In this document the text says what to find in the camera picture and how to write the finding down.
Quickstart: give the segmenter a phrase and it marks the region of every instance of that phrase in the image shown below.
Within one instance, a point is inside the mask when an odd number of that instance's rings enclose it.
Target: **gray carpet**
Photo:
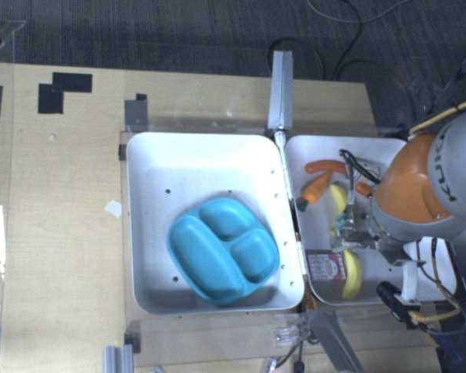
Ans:
[[[399,0],[349,1],[367,18]],[[27,21],[18,62],[97,68],[269,76],[270,45],[292,37],[297,78],[321,78],[321,62],[329,78],[357,30],[306,0],[0,0],[0,19]],[[339,79],[367,84],[379,126],[409,126],[466,99],[464,78],[438,100],[465,57],[466,0],[415,0],[363,26]]]

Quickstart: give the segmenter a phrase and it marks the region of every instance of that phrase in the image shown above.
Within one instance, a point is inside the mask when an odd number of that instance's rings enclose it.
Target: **white cable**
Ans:
[[[401,2],[398,2],[397,4],[394,4],[392,7],[390,7],[389,9],[386,9],[385,11],[383,11],[381,14],[378,14],[377,16],[372,16],[371,18],[368,18],[368,19],[363,19],[361,21],[356,21],[356,20],[352,20],[352,19],[340,19],[340,18],[336,18],[334,16],[328,16],[326,15],[325,13],[317,10],[311,3],[311,0],[307,0],[308,1],[308,4],[309,4],[309,7],[311,7],[311,10],[316,12],[317,14],[319,14],[320,16],[323,16],[325,17],[326,19],[330,19],[332,21],[336,21],[336,22],[341,22],[341,23],[369,23],[369,22],[372,22],[376,19],[379,19],[381,18],[382,16],[388,14],[391,10],[393,9],[396,9],[397,7],[399,7],[400,5],[402,4],[405,4],[405,3],[408,3],[408,2],[411,2],[412,0],[402,0]]]

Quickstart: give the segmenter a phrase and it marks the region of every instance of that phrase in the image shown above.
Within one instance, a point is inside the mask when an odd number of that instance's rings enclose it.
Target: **blue tray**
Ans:
[[[276,243],[257,217],[226,197],[199,204],[174,221],[167,246],[192,289],[215,305],[253,293],[280,261]]]

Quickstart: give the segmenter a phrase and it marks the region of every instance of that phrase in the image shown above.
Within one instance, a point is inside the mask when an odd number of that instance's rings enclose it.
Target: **wooden tabletop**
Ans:
[[[51,84],[53,72],[91,74],[92,92],[65,92],[64,114],[38,114],[38,85]],[[122,201],[124,100],[146,94],[151,124],[256,127],[266,122],[270,80],[0,64],[0,85],[7,239],[0,373],[102,371],[103,348],[121,346],[127,328],[123,220],[106,210],[112,200]],[[361,84],[295,81],[294,125],[314,134],[375,134]],[[421,333],[406,331],[384,307],[347,311],[340,319],[367,371],[440,371]],[[166,373],[257,373],[267,356],[220,361],[218,354],[196,363],[180,357],[187,344],[165,327],[155,335],[167,341],[159,348]],[[193,331],[186,338],[200,344]],[[306,371],[333,371],[320,347],[304,352]],[[154,362],[135,371],[149,372]]]

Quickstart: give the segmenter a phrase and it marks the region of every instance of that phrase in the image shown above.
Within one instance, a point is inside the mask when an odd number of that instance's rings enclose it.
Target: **white paper piece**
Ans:
[[[106,205],[106,211],[111,213],[114,217],[120,217],[123,213],[123,206],[121,203],[111,200],[109,204]]]

